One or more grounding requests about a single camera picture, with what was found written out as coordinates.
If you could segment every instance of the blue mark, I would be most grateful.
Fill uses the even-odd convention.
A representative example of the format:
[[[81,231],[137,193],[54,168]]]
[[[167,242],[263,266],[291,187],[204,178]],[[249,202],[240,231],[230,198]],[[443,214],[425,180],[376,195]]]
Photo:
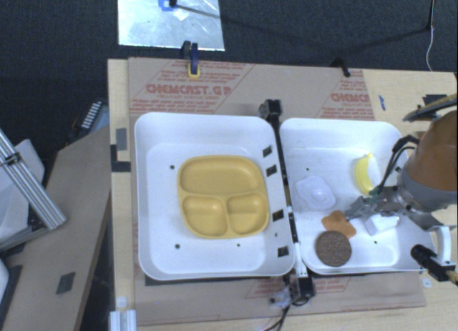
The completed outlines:
[[[380,99],[381,108],[385,111],[386,110],[385,109],[385,103],[384,103],[385,100],[381,95],[379,95],[379,99]]]
[[[164,12],[170,12],[173,11],[175,7],[171,7],[169,5],[169,0],[157,0],[157,3],[159,4],[159,7],[164,11]]]

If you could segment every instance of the protective paper sheet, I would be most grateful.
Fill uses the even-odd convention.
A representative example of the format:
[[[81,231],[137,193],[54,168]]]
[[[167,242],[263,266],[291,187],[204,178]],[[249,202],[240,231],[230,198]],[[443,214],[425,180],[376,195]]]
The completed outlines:
[[[118,27],[121,45],[224,51],[218,0],[118,0]]]

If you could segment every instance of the brown round patty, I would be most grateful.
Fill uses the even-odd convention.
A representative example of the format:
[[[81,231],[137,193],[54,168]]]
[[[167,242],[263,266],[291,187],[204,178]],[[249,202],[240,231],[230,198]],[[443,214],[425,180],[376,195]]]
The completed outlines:
[[[324,264],[339,267],[350,259],[351,245],[344,234],[337,231],[326,231],[316,239],[315,251]]]

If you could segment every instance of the yellow divided plate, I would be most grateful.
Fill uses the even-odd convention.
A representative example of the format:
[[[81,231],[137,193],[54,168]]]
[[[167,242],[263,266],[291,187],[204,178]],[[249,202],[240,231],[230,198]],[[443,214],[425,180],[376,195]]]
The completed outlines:
[[[263,175],[242,156],[187,160],[178,172],[178,198],[187,228],[203,238],[251,236],[270,217]]]

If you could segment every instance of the black carpet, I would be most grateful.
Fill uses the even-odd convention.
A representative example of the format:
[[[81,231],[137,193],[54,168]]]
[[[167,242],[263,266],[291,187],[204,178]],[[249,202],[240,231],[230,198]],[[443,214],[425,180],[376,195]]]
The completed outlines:
[[[427,70],[431,0],[219,0],[226,51],[201,59]],[[117,44],[117,0],[0,0],[0,127],[39,154],[107,95],[107,60],[178,57]],[[437,0],[430,63],[457,70],[457,0]]]

